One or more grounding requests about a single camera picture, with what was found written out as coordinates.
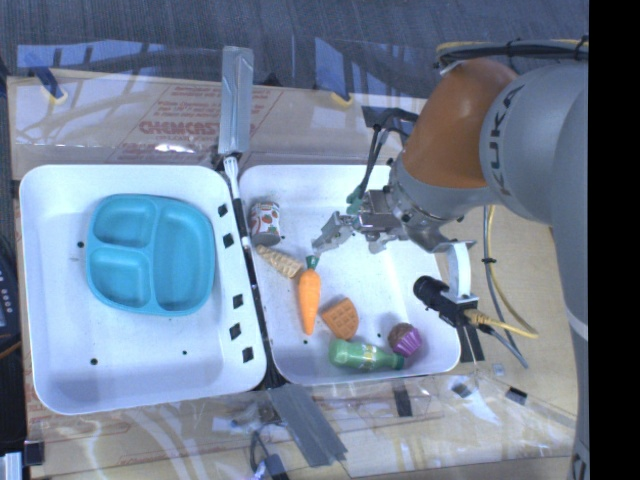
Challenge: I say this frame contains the orange carrot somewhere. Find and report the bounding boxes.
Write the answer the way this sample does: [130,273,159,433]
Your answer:
[297,254,323,337]

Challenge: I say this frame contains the orange waffle biscuit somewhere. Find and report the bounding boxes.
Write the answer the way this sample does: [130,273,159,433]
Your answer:
[319,295,361,342]

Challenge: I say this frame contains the green bottle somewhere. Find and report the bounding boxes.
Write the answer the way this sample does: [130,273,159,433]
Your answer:
[327,337,406,373]

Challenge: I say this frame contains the purple and brown cupcake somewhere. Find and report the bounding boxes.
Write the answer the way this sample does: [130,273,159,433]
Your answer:
[387,321,424,359]

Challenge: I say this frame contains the black cylinder on white bracket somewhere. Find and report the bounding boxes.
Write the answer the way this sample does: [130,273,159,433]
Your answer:
[412,239,480,328]

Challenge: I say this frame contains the white can with orange print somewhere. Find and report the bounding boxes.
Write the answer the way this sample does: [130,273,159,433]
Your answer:
[248,200,283,248]

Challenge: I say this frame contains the white plastic tray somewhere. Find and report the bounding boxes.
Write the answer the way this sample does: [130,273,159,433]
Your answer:
[18,163,268,416]
[238,163,462,388]

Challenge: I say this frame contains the brown cardboard board red print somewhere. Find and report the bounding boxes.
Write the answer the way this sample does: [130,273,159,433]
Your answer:
[7,67,577,480]

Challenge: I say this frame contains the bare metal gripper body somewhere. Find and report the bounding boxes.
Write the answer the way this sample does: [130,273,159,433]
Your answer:
[356,189,460,255]

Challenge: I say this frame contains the beige waffle cone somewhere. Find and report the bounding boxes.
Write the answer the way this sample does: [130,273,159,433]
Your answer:
[255,243,305,281]

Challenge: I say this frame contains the blue divided plate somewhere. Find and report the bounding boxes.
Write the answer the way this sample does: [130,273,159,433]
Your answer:
[85,193,218,318]

